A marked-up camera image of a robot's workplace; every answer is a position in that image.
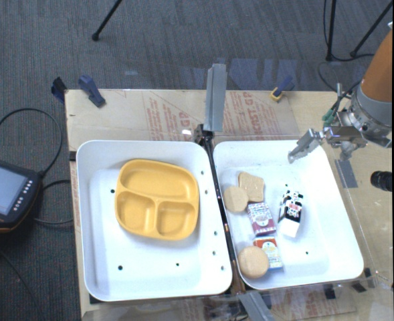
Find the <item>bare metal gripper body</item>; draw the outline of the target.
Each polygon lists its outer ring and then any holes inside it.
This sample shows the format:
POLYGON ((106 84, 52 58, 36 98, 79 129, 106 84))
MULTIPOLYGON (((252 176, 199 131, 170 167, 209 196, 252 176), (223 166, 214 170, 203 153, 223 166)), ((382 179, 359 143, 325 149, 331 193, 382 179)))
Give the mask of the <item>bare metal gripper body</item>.
POLYGON ((382 148, 392 147, 392 140, 388 138, 391 127, 362 111, 329 110, 323 116, 323 126, 324 137, 332 147, 358 149, 366 147, 368 142, 382 148))

